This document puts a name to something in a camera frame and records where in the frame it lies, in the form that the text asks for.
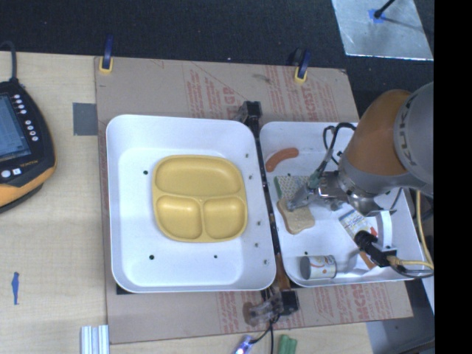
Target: blue clamp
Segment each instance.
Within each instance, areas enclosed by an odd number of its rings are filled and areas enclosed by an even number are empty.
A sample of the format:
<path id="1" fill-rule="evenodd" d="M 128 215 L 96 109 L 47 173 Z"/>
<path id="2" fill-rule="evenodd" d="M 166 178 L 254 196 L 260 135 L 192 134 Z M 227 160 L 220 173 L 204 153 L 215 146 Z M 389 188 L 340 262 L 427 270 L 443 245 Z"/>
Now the blue clamp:
<path id="1" fill-rule="evenodd" d="M 298 61 L 298 66 L 295 69 L 295 83 L 303 84 L 307 80 L 307 70 L 308 70 L 308 63 L 310 63 L 311 53 L 308 49 L 305 50 L 303 56 L 301 57 L 300 61 Z"/>
<path id="2" fill-rule="evenodd" d="M 113 58 L 111 57 L 111 47 L 113 46 L 113 35 L 108 34 L 105 40 L 105 54 L 100 58 L 99 70 L 109 74 L 113 69 Z"/>

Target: silver can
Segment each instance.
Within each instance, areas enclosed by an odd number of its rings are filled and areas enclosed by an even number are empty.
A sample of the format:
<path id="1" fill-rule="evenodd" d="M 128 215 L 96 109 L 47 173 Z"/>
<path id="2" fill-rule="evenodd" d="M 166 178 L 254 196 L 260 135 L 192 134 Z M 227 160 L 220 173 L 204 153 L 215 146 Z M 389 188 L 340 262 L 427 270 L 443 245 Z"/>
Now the silver can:
<path id="1" fill-rule="evenodd" d="M 334 256 L 304 256 L 300 259 L 300 273 L 304 280 L 318 280 L 320 278 L 334 278 L 337 268 Z"/>

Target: cardboard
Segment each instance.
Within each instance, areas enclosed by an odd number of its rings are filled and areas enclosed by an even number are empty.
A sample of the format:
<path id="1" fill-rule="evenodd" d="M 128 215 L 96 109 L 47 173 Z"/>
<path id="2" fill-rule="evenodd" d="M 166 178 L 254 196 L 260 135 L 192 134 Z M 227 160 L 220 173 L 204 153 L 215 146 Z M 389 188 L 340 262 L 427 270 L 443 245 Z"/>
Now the cardboard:
<path id="1" fill-rule="evenodd" d="M 100 183 L 105 250 L 105 287 L 110 342 L 153 341 L 266 329 L 243 316 L 259 305 L 260 292 L 129 294 L 111 273 L 105 129 L 120 114 L 233 119 L 246 100 L 260 101 L 261 125 L 270 121 L 356 122 L 349 80 L 343 70 L 309 68 L 296 84 L 295 67 L 179 60 L 114 58 L 111 73 L 95 59 Z M 275 329 L 410 317 L 404 282 L 297 288 L 300 309 Z"/>

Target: table surface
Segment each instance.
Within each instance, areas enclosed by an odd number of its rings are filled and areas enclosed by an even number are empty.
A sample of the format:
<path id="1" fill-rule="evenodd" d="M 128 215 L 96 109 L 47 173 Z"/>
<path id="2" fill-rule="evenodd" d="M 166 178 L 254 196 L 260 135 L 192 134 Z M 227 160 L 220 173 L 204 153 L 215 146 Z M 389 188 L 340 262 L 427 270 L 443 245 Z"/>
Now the table surface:
<path id="1" fill-rule="evenodd" d="M 96 136 L 77 136 L 73 104 L 96 103 L 94 57 L 18 53 L 17 77 L 39 105 L 58 166 L 40 192 L 0 215 L 0 353 L 79 353 L 82 326 L 107 324 L 100 175 Z M 0 52 L 0 80 L 11 76 Z M 19 275 L 18 304 L 11 282 Z M 298 353 L 371 353 L 364 323 L 274 332 Z M 110 346 L 110 353 L 230 353 L 242 335 Z M 267 335 L 251 354 L 270 353 Z"/>

